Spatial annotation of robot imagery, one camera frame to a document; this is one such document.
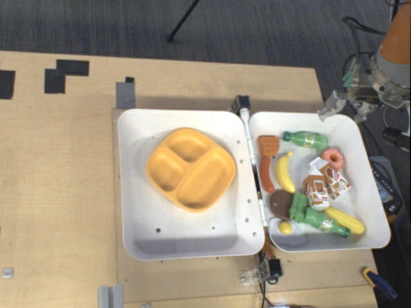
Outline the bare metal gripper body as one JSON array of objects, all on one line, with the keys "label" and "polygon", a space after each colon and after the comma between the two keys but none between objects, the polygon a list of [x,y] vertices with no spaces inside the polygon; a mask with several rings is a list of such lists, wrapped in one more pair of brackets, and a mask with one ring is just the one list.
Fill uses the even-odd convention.
[{"label": "bare metal gripper body", "polygon": [[395,84],[382,73],[350,74],[345,79],[346,98],[351,103],[387,105],[405,108],[410,105],[410,88]]}]

